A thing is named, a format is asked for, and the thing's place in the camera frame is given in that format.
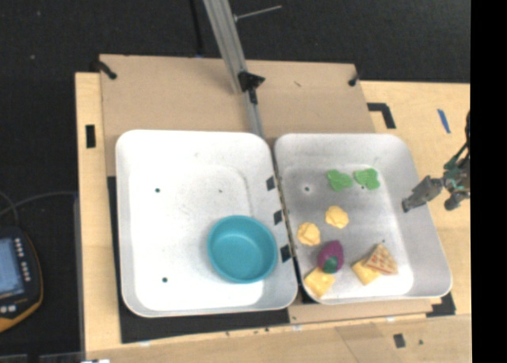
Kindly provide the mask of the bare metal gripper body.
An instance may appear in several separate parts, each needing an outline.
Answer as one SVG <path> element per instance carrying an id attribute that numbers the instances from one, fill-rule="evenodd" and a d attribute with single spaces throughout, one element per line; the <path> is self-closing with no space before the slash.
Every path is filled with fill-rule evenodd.
<path id="1" fill-rule="evenodd" d="M 454 166 L 444 172 L 444 186 L 451 194 L 470 195 L 470 167 Z"/>

